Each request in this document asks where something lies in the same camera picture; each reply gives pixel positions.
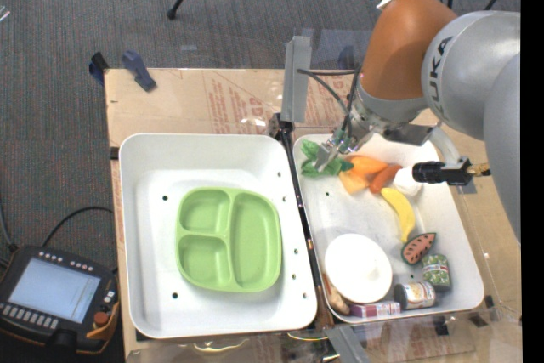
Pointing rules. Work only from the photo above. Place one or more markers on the orange toy pizza slice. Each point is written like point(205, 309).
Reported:
point(353, 183)

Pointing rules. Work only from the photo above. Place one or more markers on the beige toy bread piece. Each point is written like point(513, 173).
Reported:
point(336, 299)

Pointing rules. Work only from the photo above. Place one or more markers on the toy watermelon slice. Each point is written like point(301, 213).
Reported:
point(418, 248)

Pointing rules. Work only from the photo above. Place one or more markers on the white round toy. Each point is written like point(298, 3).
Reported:
point(406, 185)

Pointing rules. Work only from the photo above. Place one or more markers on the yellow banana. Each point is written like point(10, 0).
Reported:
point(403, 208)

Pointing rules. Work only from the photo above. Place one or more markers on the white bowl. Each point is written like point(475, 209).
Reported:
point(357, 268)

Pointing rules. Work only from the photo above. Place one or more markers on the black cylinder on white bracket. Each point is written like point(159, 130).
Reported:
point(442, 172)

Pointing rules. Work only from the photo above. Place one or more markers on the white and yellow can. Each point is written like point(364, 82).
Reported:
point(416, 295)

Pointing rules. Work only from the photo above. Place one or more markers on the green toy lettuce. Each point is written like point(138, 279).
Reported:
point(309, 151)

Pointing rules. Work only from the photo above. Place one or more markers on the thin black and white rod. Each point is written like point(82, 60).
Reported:
point(302, 208)

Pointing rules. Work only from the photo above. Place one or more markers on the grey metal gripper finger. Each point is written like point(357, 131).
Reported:
point(332, 162)
point(321, 157)

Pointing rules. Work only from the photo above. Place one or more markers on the white plastic tray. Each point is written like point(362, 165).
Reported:
point(149, 234)
point(361, 217)

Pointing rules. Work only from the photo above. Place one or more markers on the green small can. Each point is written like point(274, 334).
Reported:
point(437, 272)

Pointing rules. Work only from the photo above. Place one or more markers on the brown cardboard board red print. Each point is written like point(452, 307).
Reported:
point(178, 102)

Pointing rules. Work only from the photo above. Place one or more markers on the pink small carton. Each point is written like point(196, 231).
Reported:
point(374, 309)

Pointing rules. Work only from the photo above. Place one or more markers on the green divided plate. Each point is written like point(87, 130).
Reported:
point(255, 242)

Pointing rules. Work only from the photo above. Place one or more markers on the orange toy carrot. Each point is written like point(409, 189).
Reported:
point(368, 165)

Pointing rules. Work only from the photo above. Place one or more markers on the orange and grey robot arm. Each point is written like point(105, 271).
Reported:
point(463, 68)

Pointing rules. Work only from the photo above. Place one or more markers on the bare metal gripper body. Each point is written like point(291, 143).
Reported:
point(364, 124)

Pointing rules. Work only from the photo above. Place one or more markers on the orange toy sausage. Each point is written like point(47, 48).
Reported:
point(382, 178)

